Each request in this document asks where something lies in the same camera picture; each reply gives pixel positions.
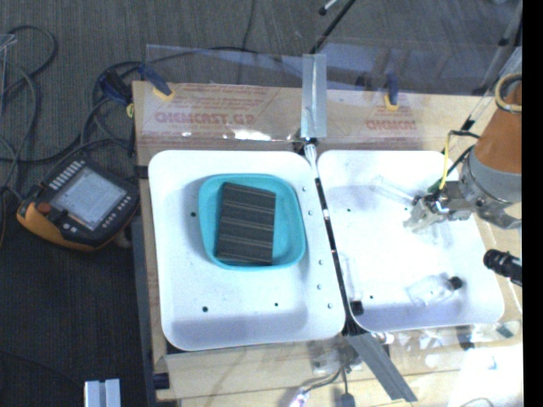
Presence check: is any blue divided plate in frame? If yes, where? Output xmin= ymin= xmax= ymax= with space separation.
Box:
xmin=198 ymin=173 xmax=306 ymax=270

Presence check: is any black cylinder on white bracket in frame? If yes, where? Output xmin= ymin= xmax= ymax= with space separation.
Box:
xmin=483 ymin=248 xmax=523 ymax=287

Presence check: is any thin black and white rod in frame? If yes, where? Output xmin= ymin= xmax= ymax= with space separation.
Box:
xmin=303 ymin=141 xmax=355 ymax=335

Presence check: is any clear plastic bottle black cap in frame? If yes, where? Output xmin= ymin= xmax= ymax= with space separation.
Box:
xmin=406 ymin=274 xmax=463 ymax=307

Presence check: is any white plastic tray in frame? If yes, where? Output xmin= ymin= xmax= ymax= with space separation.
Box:
xmin=147 ymin=148 xmax=347 ymax=352
xmin=316 ymin=148 xmax=506 ymax=333

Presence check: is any brown cardboard board red print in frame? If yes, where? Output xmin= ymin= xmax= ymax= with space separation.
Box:
xmin=131 ymin=81 xmax=523 ymax=402

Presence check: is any dark grey striped packet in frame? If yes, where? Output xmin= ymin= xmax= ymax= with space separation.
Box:
xmin=213 ymin=181 xmax=277 ymax=266

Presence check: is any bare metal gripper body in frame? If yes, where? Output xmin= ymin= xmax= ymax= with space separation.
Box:
xmin=427 ymin=180 xmax=523 ymax=230

